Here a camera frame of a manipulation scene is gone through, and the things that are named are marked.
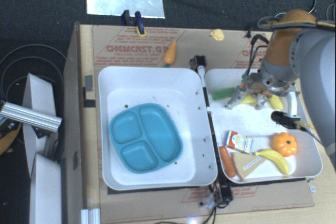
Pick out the blue divided plate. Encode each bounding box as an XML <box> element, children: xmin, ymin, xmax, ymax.
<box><xmin>109</xmin><ymin>103</ymin><xmax>183</xmax><ymax>174</ymax></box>

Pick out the yellow banana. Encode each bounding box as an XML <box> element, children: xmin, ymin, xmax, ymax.
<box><xmin>253</xmin><ymin>148</ymin><xmax>290</xmax><ymax>176</ymax></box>
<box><xmin>239</xmin><ymin>93</ymin><xmax>285</xmax><ymax>111</ymax></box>

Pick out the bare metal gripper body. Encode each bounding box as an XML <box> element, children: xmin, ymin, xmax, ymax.
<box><xmin>241</xmin><ymin>72</ymin><xmax>290</xmax><ymax>96</ymax></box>

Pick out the white plastic tray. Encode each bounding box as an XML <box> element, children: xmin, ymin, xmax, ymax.
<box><xmin>204</xmin><ymin>68</ymin><xmax>323</xmax><ymax>185</ymax></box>
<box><xmin>98</xmin><ymin>66</ymin><xmax>219</xmax><ymax>191</ymax></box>

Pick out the green rectangular block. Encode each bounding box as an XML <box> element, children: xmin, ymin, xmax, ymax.
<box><xmin>211</xmin><ymin>87</ymin><xmax>236</xmax><ymax>101</ymax></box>

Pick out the thin black and white rod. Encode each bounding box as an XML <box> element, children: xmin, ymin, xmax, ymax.
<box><xmin>198</xmin><ymin>66</ymin><xmax>224</xmax><ymax>187</ymax></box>

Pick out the tan bread slice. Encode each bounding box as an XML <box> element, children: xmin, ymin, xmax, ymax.
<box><xmin>231</xmin><ymin>152</ymin><xmax>267</xmax><ymax>182</ymax></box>

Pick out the orange pumpkin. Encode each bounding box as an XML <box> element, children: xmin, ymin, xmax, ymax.
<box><xmin>271</xmin><ymin>132</ymin><xmax>298</xmax><ymax>158</ymax></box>

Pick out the black cylinder on white bracket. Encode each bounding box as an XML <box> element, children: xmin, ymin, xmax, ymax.
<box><xmin>270</xmin><ymin>91</ymin><xmax>302</xmax><ymax>130</ymax></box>

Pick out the orange carrot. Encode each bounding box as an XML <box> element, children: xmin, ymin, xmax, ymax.
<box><xmin>162</xmin><ymin>40</ymin><xmax>177</xmax><ymax>69</ymax></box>

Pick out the brown cardboard board red print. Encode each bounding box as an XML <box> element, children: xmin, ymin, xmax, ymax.
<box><xmin>92</xmin><ymin>25</ymin><xmax>315</xmax><ymax>221</ymax></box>

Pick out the red and white carton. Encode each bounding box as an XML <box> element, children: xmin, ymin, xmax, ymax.
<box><xmin>225</xmin><ymin>130</ymin><xmax>254</xmax><ymax>154</ymax></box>

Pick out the orange-red sausage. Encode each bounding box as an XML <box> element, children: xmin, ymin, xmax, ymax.
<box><xmin>218</xmin><ymin>145</ymin><xmax>237</xmax><ymax>178</ymax></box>

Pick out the pale yellow lump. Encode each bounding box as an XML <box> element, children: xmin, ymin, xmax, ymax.
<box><xmin>209</xmin><ymin>29</ymin><xmax>226</xmax><ymax>41</ymax></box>

